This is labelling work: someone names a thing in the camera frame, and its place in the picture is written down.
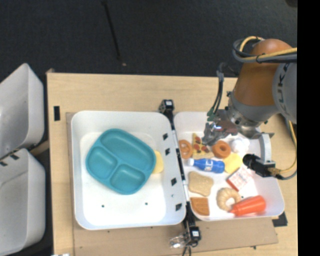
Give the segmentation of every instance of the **wooden table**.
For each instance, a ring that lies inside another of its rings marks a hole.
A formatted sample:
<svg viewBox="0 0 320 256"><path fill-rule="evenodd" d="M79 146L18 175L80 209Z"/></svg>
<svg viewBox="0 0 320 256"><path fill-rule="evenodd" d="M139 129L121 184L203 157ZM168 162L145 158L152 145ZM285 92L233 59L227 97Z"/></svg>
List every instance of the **wooden table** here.
<svg viewBox="0 0 320 256"><path fill-rule="evenodd" d="M227 104L235 78L225 78L220 107ZM88 231L73 216L69 172L67 113L82 110L157 111L163 99L172 99L175 113L207 112L218 91L216 77L47 73L47 109L50 147L53 249L55 254L181 255L169 248L169 238L182 225ZM274 132L272 159L277 167L289 167L295 147L280 115L261 126ZM279 182L288 226L274 228L271 218L197 221L202 240L192 249L195 256L298 255L297 177Z"/></svg>

